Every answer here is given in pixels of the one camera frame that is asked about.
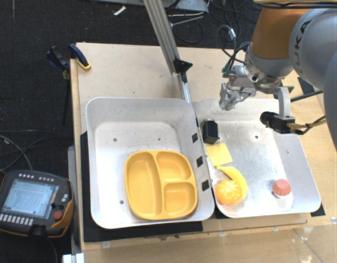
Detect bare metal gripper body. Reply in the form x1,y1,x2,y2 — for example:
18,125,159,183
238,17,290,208
225,63,282,96

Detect black can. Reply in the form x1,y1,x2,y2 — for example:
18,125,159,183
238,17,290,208
201,118,221,145

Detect yellow cheese slice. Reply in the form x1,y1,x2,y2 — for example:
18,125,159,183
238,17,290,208
205,142,234,167

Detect white plastic tray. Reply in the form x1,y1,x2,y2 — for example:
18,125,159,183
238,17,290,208
85,96,215,230
194,98,322,219

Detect yellow banana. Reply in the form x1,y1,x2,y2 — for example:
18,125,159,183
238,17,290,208
216,165,249,200

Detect orange peeled mandarin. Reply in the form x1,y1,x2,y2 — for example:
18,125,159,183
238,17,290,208
214,179,244,206

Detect pale wood board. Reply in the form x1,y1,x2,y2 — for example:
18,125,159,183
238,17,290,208
70,42,337,251

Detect yellow divided plate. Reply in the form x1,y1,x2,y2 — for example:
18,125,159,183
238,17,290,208
124,150,198,221

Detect black cylinder on white bracket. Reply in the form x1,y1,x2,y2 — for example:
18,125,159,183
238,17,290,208
260,87,296,135

